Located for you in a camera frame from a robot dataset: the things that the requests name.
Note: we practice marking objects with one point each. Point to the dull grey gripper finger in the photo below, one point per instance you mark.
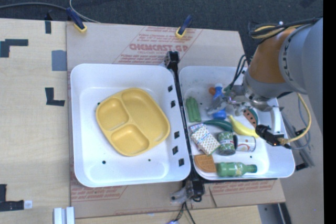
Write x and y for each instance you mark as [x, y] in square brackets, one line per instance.
[239, 110]
[217, 106]

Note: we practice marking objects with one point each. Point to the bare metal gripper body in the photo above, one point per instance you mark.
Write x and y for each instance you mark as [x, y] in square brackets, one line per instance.
[245, 98]

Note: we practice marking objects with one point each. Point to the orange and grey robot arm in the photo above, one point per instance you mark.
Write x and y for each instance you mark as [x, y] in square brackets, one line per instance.
[273, 60]

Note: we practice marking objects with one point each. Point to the watermelon slice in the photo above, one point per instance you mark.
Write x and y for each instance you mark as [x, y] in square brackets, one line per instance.
[250, 116]

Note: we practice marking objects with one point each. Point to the small orange ball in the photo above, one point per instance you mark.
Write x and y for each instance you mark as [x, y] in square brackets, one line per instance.
[211, 90]

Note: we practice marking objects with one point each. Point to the yellow banana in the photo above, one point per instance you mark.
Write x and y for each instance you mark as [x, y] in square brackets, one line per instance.
[242, 128]

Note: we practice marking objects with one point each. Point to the dark green cucumber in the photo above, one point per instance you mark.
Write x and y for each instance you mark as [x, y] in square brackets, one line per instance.
[219, 124]

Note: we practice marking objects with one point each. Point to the white can with orange print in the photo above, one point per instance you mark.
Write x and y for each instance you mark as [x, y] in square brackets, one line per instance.
[245, 143]

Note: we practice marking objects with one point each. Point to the green can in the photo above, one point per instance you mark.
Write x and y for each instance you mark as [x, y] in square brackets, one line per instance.
[226, 144]

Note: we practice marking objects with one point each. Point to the white patterned carton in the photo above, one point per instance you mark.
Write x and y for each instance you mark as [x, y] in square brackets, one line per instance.
[204, 140]

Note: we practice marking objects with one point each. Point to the thin black and white rod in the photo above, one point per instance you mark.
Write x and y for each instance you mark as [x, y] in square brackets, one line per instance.
[183, 126]

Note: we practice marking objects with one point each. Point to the green bottle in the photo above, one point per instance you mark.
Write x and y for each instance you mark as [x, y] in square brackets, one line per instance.
[233, 169]

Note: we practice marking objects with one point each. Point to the orange waffle biscuit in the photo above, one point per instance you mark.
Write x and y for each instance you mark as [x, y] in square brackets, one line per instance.
[204, 164]

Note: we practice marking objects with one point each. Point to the white plastic tray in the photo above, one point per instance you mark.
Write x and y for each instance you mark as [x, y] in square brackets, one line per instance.
[89, 165]
[275, 162]

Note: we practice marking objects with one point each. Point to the yellow divided plate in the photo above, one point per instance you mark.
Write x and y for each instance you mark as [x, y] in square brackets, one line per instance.
[136, 112]

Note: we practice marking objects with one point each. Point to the brown cardboard board red print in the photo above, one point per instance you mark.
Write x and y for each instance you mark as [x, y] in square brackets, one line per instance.
[105, 44]

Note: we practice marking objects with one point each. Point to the black cylinder on white bracket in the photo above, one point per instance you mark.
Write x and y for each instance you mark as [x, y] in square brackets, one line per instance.
[274, 137]

